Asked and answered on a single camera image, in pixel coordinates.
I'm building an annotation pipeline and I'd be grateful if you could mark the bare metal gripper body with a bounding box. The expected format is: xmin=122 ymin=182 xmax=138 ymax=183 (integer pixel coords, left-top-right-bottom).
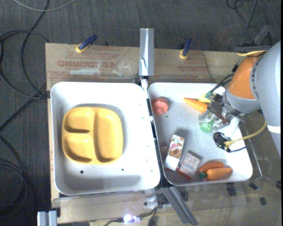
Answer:
xmin=207 ymin=93 xmax=248 ymax=127

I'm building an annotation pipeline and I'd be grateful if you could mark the black cylinder on white bracket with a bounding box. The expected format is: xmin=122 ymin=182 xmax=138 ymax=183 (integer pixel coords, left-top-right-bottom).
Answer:
xmin=212 ymin=117 xmax=241 ymax=151

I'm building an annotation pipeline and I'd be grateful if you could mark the white and brown carton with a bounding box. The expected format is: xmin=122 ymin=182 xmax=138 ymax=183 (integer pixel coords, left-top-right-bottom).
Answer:
xmin=164 ymin=134 xmax=185 ymax=171

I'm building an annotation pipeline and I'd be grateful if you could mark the thin black and white rod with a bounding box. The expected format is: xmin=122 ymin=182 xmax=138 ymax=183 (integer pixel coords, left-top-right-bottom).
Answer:
xmin=141 ymin=78 xmax=166 ymax=174

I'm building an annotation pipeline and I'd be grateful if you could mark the yellow divided plate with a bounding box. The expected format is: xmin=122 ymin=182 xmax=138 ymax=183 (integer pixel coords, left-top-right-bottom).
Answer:
xmin=61 ymin=106 xmax=124 ymax=166

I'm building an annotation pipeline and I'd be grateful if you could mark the orange carrot with green top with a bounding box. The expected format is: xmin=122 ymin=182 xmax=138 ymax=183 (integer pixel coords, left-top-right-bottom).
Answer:
xmin=199 ymin=167 xmax=233 ymax=181

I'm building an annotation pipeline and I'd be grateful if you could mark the clear bottle with green cap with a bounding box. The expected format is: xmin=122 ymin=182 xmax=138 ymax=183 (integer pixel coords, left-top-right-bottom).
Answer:
xmin=198 ymin=113 xmax=227 ymax=133

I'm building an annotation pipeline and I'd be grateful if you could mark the white plastic tray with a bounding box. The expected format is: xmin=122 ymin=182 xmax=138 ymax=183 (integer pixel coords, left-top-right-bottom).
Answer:
xmin=147 ymin=82 xmax=254 ymax=187
xmin=50 ymin=81 xmax=161 ymax=196

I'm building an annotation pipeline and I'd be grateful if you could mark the brown cardboard board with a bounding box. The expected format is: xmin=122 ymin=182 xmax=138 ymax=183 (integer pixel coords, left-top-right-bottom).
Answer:
xmin=45 ymin=43 xmax=282 ymax=226

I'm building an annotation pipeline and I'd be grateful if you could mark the orange and white packet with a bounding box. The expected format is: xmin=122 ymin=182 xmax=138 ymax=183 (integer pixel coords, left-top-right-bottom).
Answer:
xmin=176 ymin=151 xmax=202 ymax=180

